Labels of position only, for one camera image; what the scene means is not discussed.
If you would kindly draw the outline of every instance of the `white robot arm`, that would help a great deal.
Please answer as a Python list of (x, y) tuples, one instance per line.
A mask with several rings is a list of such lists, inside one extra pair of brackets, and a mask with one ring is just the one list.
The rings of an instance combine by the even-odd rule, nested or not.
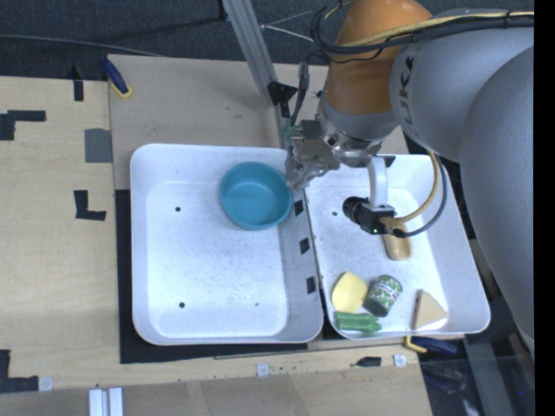
[[(347, 3), (327, 42), (319, 23)], [(369, 166), (398, 126), (458, 163), (480, 248), (533, 354), (533, 12), (336, 0), (312, 35), (331, 63), (316, 118), (291, 135), (290, 186)]]

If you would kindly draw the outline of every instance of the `table surface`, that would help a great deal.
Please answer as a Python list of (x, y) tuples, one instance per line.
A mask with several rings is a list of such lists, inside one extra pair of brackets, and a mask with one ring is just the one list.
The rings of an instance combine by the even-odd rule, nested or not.
[[(303, 352), (120, 364), (114, 190), (128, 189), (131, 153), (151, 142), (277, 147), (278, 136), (274, 108), (260, 100), (244, 62), (110, 58), (134, 90), (126, 101), (104, 81), (83, 82), (84, 100), (75, 101), (72, 81), (0, 77), (0, 113), (47, 113), (45, 122), (17, 122), (15, 139), (0, 141), (0, 348), (11, 350), (10, 377), (48, 376), (56, 390), (131, 387), (253, 378), (263, 362), (271, 375), (336, 378), (380, 356), (383, 377), (398, 376), (417, 414), (430, 414), (417, 355), (399, 341), (317, 338)], [(296, 66), (276, 71), (297, 85)], [(325, 68), (311, 70), (301, 118), (316, 112), (324, 79)], [(113, 163), (85, 160), (84, 131), (94, 128), (111, 131)], [(401, 132), (382, 150), (405, 153)], [(74, 190), (87, 190), (89, 209), (106, 219), (75, 219)], [(413, 368), (396, 374), (394, 354)]]

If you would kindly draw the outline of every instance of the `black mat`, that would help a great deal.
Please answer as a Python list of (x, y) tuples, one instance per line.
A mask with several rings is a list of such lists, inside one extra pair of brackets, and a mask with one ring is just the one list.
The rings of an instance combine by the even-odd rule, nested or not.
[(120, 362), (165, 362), (233, 354), (300, 351), (306, 344), (237, 344), (158, 346), (142, 339), (132, 318), (131, 197), (129, 190), (115, 192), (118, 292), (120, 303)]

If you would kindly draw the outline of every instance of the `wooden table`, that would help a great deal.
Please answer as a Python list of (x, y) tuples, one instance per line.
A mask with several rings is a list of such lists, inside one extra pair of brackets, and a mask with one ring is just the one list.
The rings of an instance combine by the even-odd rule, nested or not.
[[(67, 408), (75, 402), (71, 414), (87, 414), (83, 390), (125, 387), (126, 408), (137, 409), (129, 414), (153, 414), (151, 407), (163, 414), (186, 400), (183, 414), (219, 414), (225, 402), (259, 414), (248, 403), (279, 390), (295, 414), (370, 406), (431, 414), (416, 353), (399, 341), (318, 338), (303, 352), (120, 364), (114, 190), (128, 189), (131, 153), (149, 142), (278, 146), (278, 136), (273, 108), (259, 99), (243, 62), (111, 59), (134, 90), (126, 101), (103, 81), (84, 81), (76, 101), (72, 81), (0, 78), (0, 114), (47, 115), (18, 121), (14, 140), (0, 141), (0, 349), (11, 350), (10, 377), (51, 377), (55, 389), (0, 395), (0, 413), (54, 412), (63, 400)], [(296, 66), (276, 70), (282, 83), (297, 85)], [(325, 68), (311, 73), (315, 92)], [(312, 117), (316, 103), (307, 94), (301, 117)], [(93, 129), (111, 131), (113, 163), (86, 161), (85, 130)], [(406, 152), (399, 131), (383, 151)], [(75, 218), (76, 190), (88, 191), (88, 208), (106, 211), (105, 220)], [(395, 367), (394, 354), (408, 365)], [(364, 356), (382, 357), (382, 366), (353, 367)], [(257, 377), (258, 363), (269, 377)]]

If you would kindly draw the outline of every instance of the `blue bowl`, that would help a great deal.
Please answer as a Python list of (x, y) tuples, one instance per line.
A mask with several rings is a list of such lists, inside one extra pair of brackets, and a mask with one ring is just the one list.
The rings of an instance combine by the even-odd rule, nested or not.
[(246, 230), (265, 230), (282, 222), (293, 205), (285, 177), (271, 166), (246, 162), (222, 179), (219, 199), (227, 217)]

